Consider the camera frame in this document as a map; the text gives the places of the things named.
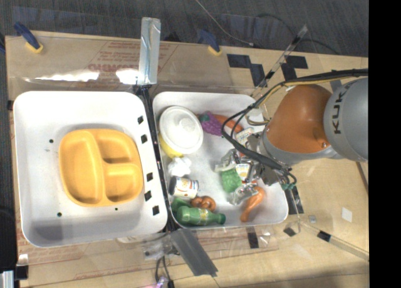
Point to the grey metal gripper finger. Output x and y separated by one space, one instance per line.
226 159
242 193

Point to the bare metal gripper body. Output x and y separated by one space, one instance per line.
268 175

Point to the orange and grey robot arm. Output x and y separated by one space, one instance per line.
300 117

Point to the white plastic tray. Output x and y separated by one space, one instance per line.
37 167
210 155

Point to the green broccoli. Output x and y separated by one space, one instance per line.
231 181

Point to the yellow and white carton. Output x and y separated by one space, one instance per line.
242 171

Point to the white packet blue print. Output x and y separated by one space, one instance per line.
244 135

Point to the purple grapes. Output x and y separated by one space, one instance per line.
213 125

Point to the orange carrot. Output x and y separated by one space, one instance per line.
230 122

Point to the brown pretzel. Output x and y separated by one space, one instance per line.
203 203

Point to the white crumpled packet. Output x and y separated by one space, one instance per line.
179 166

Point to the white can orange print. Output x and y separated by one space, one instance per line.
186 187

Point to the green bottle yellow label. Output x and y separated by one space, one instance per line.
197 216

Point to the white bowl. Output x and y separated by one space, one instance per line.
180 130

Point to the yellow cup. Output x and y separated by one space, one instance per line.
169 150

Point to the plain green bottle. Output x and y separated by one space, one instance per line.
178 203

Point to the orange divided plate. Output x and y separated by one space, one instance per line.
84 167

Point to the brown cardboard board red print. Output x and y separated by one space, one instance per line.
72 58

